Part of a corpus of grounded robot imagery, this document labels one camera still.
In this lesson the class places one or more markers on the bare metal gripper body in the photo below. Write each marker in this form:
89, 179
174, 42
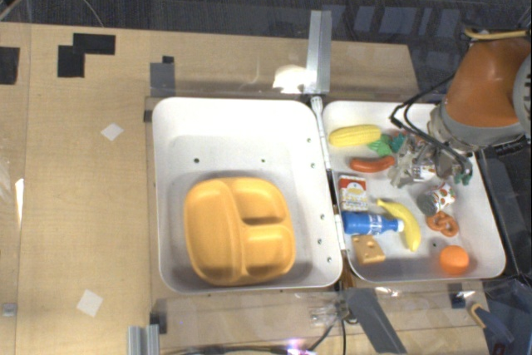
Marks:
432, 149

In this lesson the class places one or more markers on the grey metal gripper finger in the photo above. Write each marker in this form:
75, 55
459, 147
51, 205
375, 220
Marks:
442, 166
401, 176

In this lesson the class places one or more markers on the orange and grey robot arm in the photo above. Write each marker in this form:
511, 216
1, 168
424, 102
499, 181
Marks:
482, 87

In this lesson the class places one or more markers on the small white printed can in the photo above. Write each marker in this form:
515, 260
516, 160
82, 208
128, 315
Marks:
423, 172

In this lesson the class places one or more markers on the red sausage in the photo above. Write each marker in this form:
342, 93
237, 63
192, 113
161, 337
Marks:
370, 164

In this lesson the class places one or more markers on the green toy broccoli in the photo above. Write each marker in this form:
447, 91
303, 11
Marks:
380, 146

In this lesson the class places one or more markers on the yellow banana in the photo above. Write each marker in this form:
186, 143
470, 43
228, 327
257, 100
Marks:
405, 218

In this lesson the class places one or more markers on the red and yellow carton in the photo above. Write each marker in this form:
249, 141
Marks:
352, 193

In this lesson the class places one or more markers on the blue bottle with white cap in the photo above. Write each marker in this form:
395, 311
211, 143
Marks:
365, 223

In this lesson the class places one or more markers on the brown pretzel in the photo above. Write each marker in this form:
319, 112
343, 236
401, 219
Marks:
444, 225

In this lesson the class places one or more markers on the yellow corn cob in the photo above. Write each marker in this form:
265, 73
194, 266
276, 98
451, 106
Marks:
353, 136

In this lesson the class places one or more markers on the thin black and white rod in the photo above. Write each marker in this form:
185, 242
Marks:
325, 149

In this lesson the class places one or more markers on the yellow cheese wedge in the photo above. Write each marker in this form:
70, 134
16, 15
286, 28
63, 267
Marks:
367, 250

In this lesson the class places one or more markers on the white plastic tray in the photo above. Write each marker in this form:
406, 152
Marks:
399, 266
249, 129

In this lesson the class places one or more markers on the orange toy fruit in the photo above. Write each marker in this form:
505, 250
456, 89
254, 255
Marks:
454, 259

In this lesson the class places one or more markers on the orange divided plate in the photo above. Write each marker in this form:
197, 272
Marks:
232, 233

